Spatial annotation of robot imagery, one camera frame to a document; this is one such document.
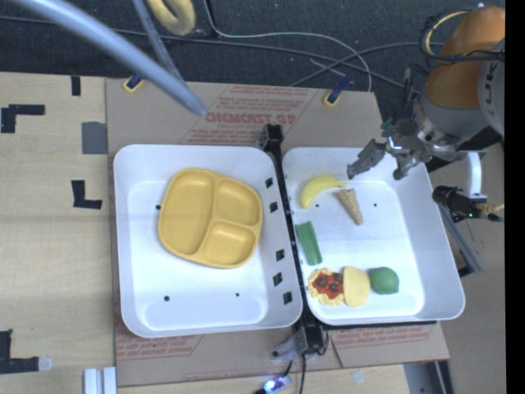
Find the metal bracket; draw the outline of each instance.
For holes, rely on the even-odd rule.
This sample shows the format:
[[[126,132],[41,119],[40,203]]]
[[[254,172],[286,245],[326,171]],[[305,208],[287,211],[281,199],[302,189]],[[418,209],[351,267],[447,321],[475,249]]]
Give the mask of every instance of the metal bracket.
[[[450,232],[458,247],[461,254],[467,264],[469,272],[479,273],[483,271],[482,261],[479,258],[476,250],[470,245],[468,240],[463,236],[463,233],[458,228],[456,222],[450,216],[450,212],[443,206],[439,206],[441,217],[443,218],[443,224],[445,228]]]
[[[304,327],[301,326],[283,343],[271,349],[271,362],[290,362],[308,349],[308,340]]]
[[[462,190],[468,195],[482,195],[482,162],[486,152],[475,150],[460,150],[456,155],[465,168],[465,185]]]

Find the dark floor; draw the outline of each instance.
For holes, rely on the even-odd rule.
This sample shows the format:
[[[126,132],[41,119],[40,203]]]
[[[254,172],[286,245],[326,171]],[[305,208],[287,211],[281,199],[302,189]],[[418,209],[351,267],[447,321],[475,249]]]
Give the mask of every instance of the dark floor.
[[[130,0],[67,0],[107,26],[143,31]],[[341,76],[319,70],[352,54],[343,45],[316,36],[288,35],[259,39],[218,38],[212,32],[203,0],[192,0],[198,24],[185,42],[165,40],[170,54],[187,81],[251,85],[299,85],[333,88]],[[402,98],[407,66],[427,66],[415,43],[429,16],[451,7],[475,7],[482,2],[505,8],[505,0],[209,0],[216,27],[223,34],[247,35],[270,32],[306,32],[338,39],[363,54],[372,76],[373,91],[384,118],[395,114]],[[0,71],[127,77],[132,72],[105,53],[49,25],[13,20],[38,17],[11,2],[0,0]],[[160,33],[169,35],[160,25]],[[147,38],[126,38],[152,57]],[[367,53],[371,48],[379,48]],[[338,66],[350,75],[347,89],[368,90],[368,75],[358,60]],[[416,90],[424,81],[416,77]]]

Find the toy banana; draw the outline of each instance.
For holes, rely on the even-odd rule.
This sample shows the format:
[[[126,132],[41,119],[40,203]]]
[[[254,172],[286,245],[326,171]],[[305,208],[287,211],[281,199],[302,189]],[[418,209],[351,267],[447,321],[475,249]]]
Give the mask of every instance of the toy banana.
[[[332,175],[323,174],[315,176],[301,190],[300,203],[302,208],[308,208],[313,203],[317,195],[333,187],[344,187],[344,182],[336,180]]]

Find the divided plate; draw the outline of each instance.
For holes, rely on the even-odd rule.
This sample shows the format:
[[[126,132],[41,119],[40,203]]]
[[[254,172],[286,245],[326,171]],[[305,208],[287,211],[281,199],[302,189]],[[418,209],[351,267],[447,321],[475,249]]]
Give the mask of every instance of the divided plate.
[[[170,181],[158,236],[172,254],[211,267],[234,268],[252,256],[263,224],[263,204],[250,186],[199,168]]]

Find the black cable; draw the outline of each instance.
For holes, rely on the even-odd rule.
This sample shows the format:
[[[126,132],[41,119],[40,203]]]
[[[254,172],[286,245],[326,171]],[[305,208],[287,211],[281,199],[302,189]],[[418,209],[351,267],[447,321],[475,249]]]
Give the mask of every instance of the black cable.
[[[288,373],[290,372],[290,369],[292,367],[292,364],[294,363],[293,360],[290,361],[290,363],[288,364],[288,368],[286,368],[286,371],[281,375],[283,378],[288,375]]]
[[[305,376],[306,376],[306,355],[303,354],[303,374],[301,375],[301,384],[299,385],[299,394],[302,394],[303,392]]]
[[[405,71],[405,79],[404,79],[404,88],[403,93],[401,94],[401,99],[399,101],[399,105],[397,109],[395,110],[394,114],[391,116],[392,123],[395,124],[397,120],[401,117],[401,114],[404,110],[404,108],[407,106],[407,104],[414,98],[414,95],[417,95],[418,92],[413,89],[413,80],[412,80],[412,71],[415,71],[419,73],[420,75],[424,77],[428,77],[430,73],[426,71],[423,67],[419,66],[418,64],[412,63],[407,67],[407,70]]]
[[[443,11],[439,15],[436,16],[429,16],[427,20],[425,21],[425,25],[422,28],[421,31],[421,37],[419,39],[419,49],[421,52],[428,58],[432,60],[437,61],[443,61],[443,62],[471,62],[471,61],[491,61],[491,60],[498,60],[501,62],[504,62],[505,59],[505,51],[484,51],[484,50],[475,50],[470,52],[469,54],[457,54],[453,56],[443,56],[443,55],[437,55],[431,50],[431,37],[434,34],[434,31],[437,29],[439,25],[444,23],[445,21],[461,15],[466,15],[469,12],[474,10],[473,7],[470,6],[461,6],[461,7],[452,7],[446,11]]]

